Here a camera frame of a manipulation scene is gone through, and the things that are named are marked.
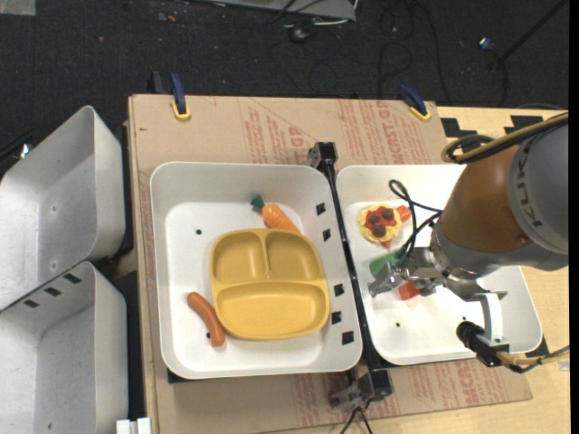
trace white tray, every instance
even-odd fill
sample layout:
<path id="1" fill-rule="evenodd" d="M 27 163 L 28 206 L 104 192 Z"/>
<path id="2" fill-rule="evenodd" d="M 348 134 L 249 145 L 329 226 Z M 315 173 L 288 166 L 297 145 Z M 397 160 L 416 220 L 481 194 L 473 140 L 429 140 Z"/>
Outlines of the white tray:
<path id="1" fill-rule="evenodd" d="M 210 250 L 221 235 L 264 227 L 250 204 L 256 193 L 278 204 L 316 245 L 326 272 L 330 319 L 311 335 L 276 341 L 227 335 L 225 345 L 215 348 L 185 298 L 196 291 L 212 301 Z M 362 342 L 356 304 L 323 174 L 304 165 L 167 163 L 151 177 L 151 198 L 161 350 L 173 373 L 204 379 L 339 372 L 357 364 Z M 318 215 L 321 204 L 325 211 Z M 324 231 L 330 233 L 326 241 Z M 338 312 L 340 321 L 332 324 Z"/>
<path id="2" fill-rule="evenodd" d="M 464 302 L 443 287 L 437 287 L 437 292 L 431 296 L 405 301 L 397 291 L 372 298 L 368 283 L 374 281 L 374 277 L 369 263 L 388 251 L 362 236 L 356 216 L 375 203 L 390 203 L 394 207 L 407 205 L 388 187 L 391 179 L 400 181 L 417 203 L 443 209 L 463 168 L 459 165 L 360 165 L 347 167 L 337 175 L 337 192 L 372 342 L 376 351 L 390 363 L 405 365 L 473 357 L 474 353 L 457 338 L 456 328 L 465 319 L 484 326 L 482 309 L 480 302 Z M 432 214 L 416 208 L 417 225 Z M 428 246 L 431 232 L 429 228 L 422 230 L 416 246 Z M 389 251 L 400 248 L 411 233 L 412 223 L 408 221 L 394 238 Z M 492 291 L 508 292 L 500 303 L 510 352 L 537 348 L 542 329 L 521 269 L 504 267 L 479 283 Z"/>
<path id="3" fill-rule="evenodd" d="M 128 414 L 127 311 L 88 262 L 0 314 L 0 432 L 110 434 Z"/>
<path id="4" fill-rule="evenodd" d="M 117 252 L 125 233 L 120 144 L 84 107 L 0 184 L 0 310 L 84 260 Z"/>

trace toy carrot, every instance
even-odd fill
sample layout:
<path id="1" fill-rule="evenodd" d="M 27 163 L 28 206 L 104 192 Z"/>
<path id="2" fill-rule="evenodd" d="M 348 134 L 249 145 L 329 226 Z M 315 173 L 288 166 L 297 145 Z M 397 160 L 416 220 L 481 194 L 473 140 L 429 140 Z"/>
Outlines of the toy carrot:
<path id="1" fill-rule="evenodd" d="M 290 217 L 277 204 L 266 204 L 261 196 L 257 195 L 252 199 L 252 206 L 261 211 L 261 217 L 268 227 L 301 233 Z"/>

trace blue clamp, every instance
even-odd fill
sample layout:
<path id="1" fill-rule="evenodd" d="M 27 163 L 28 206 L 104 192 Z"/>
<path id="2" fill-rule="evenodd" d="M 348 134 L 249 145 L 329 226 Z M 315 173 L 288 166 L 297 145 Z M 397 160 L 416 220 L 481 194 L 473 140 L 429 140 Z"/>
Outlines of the blue clamp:
<path id="1" fill-rule="evenodd" d="M 181 78 L 177 73 L 171 72 L 169 79 L 171 81 L 171 92 L 174 97 L 171 106 L 173 107 L 175 117 L 179 120 L 188 120 L 191 117 L 191 111 L 185 102 L 185 91 L 183 90 Z"/>
<path id="2" fill-rule="evenodd" d="M 415 89 L 408 87 L 404 82 L 400 84 L 398 89 L 402 99 L 410 106 L 411 112 L 421 120 L 428 120 L 431 112 L 424 105 L 424 101 Z"/>

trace carrot green top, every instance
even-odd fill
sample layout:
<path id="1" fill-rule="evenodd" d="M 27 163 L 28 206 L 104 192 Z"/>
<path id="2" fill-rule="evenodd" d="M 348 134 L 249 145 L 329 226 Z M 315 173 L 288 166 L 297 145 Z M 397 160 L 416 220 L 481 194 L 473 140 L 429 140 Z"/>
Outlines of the carrot green top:
<path id="1" fill-rule="evenodd" d="M 255 206 L 258 209 L 261 209 L 264 205 L 265 205 L 265 203 L 263 202 L 261 196 L 257 195 L 252 199 L 252 206 Z"/>

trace cardboard sheet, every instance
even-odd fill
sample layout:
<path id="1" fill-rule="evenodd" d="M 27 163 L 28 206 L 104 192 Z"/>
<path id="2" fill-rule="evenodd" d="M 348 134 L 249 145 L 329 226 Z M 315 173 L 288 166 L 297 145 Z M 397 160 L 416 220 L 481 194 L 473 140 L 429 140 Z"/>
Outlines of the cardboard sheet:
<path id="1" fill-rule="evenodd" d="M 149 180 L 169 161 L 304 164 L 317 141 L 336 143 L 338 165 L 439 164 L 447 143 L 437 108 L 421 121 L 401 101 L 187 97 L 192 118 L 179 122 L 170 96 L 129 100 L 133 194 L 137 210 L 141 317 L 150 331 L 147 406 L 155 432 L 271 432 L 339 424 L 329 394 L 346 387 L 343 374 L 299 374 L 170 382 L 160 353 Z M 431 363 L 389 371 L 394 394 L 373 403 L 369 419 L 530 399 L 523 375 L 477 361 Z"/>

